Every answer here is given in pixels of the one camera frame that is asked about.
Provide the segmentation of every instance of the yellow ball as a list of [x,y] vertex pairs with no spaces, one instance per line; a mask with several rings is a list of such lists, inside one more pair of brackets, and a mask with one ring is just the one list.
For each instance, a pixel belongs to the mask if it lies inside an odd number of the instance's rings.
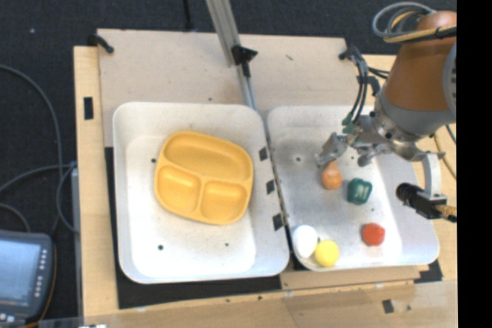
[[340,249],[333,240],[322,240],[314,250],[314,258],[322,267],[332,267],[340,257]]

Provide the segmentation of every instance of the wooden table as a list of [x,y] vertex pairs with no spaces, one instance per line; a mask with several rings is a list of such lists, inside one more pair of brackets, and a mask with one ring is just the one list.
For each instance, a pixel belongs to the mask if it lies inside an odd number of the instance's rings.
[[[185,326],[268,324],[313,327],[326,326],[327,318],[331,313],[336,313],[338,322],[354,323],[352,325],[357,325],[359,319],[365,321],[366,326],[370,326],[372,321],[374,326],[379,326],[381,319],[394,324],[390,326],[407,326],[409,322],[418,321],[428,321],[432,326],[457,324],[456,225],[443,220],[433,222],[440,241],[439,263],[444,275],[441,282],[414,284],[414,279],[427,267],[392,267],[326,274],[295,271],[289,265],[281,274],[282,291],[120,310],[104,153],[105,146],[111,142],[111,133],[108,133],[105,124],[111,117],[111,106],[114,108],[118,103],[103,105],[101,93],[112,89],[107,86],[111,78],[103,74],[111,74],[111,65],[119,67],[114,76],[117,79],[114,89],[118,90],[125,86],[125,79],[121,76],[132,68],[135,70],[135,65],[138,69],[131,79],[138,85],[142,75],[144,79],[152,79],[152,76],[144,76],[146,71],[156,72],[155,65],[161,62],[166,70],[178,75],[164,84],[163,88],[167,91],[164,96],[158,94],[152,100],[167,101],[172,98],[172,101],[220,102],[223,94],[229,102],[236,102],[241,101],[241,96],[212,88],[214,97],[202,97],[199,93],[193,97],[193,91],[179,88],[180,78],[184,78],[186,73],[189,75],[190,67],[197,63],[209,68],[209,71],[212,68],[227,69],[218,40],[213,34],[104,29],[98,33],[115,47],[114,55],[96,47],[74,49],[81,278],[87,323],[161,326],[165,319],[171,326],[172,322],[176,322]],[[259,51],[251,67],[261,114],[279,104],[316,104],[320,101],[322,104],[336,104],[341,100],[348,100],[349,103],[353,100],[357,89],[354,70],[350,69],[348,74],[340,69],[334,79],[333,70],[324,69],[330,59],[344,50],[342,39],[244,35],[241,40],[245,47]],[[181,46],[180,51],[175,51],[177,46]],[[394,57],[372,55],[367,56],[366,60],[372,67],[389,69]],[[138,100],[138,93],[131,89],[131,85],[126,88],[128,98],[125,100]],[[93,116],[89,119],[85,112],[87,98],[91,98],[93,107]],[[455,168],[455,145],[446,131],[437,134],[442,149],[447,152]],[[422,141],[421,147],[436,150],[431,139]],[[416,172],[423,182],[421,169],[417,167]],[[456,181],[444,166],[442,173],[442,190],[449,196],[449,203],[455,205]],[[388,300],[392,300],[393,312],[385,309],[387,303],[383,301]]]

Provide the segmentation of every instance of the white tray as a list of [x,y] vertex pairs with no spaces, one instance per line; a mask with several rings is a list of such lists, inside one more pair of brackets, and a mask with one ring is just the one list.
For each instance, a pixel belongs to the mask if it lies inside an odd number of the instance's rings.
[[[268,115],[273,160],[280,182],[289,231],[302,224],[311,225],[323,239],[340,247],[340,259],[332,268],[318,265],[313,256],[299,261],[309,270],[346,270],[363,267],[423,265],[434,261],[439,243],[430,220],[423,218],[396,197],[398,184],[417,184],[412,164],[395,154],[373,159],[358,167],[353,148],[337,159],[344,175],[342,187],[326,190],[315,154],[321,152],[332,132],[341,134],[341,121],[351,107],[286,106]],[[366,204],[347,201],[348,182],[359,177],[370,181],[373,190]],[[361,240],[361,226],[376,222],[386,229],[379,247],[368,247]]]
[[[242,146],[254,164],[254,184],[246,214],[217,226],[166,211],[154,195],[154,172],[165,139],[177,131],[197,131]],[[173,283],[274,276],[287,265],[284,228],[264,123],[244,105],[132,102],[113,117],[118,253],[125,274],[139,283]]]

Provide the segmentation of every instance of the white egg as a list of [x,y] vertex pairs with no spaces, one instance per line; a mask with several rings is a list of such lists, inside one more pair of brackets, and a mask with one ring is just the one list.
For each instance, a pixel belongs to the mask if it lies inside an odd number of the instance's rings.
[[316,249],[317,232],[313,227],[303,224],[294,230],[292,242],[294,243],[294,248],[298,256],[308,258],[314,253],[314,249]]

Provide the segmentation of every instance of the yellow plate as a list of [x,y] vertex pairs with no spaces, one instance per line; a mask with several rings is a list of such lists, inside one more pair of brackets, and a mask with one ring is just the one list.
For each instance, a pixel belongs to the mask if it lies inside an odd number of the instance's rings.
[[230,141],[179,131],[162,145],[155,195],[174,214],[209,224],[231,224],[248,208],[253,162]]

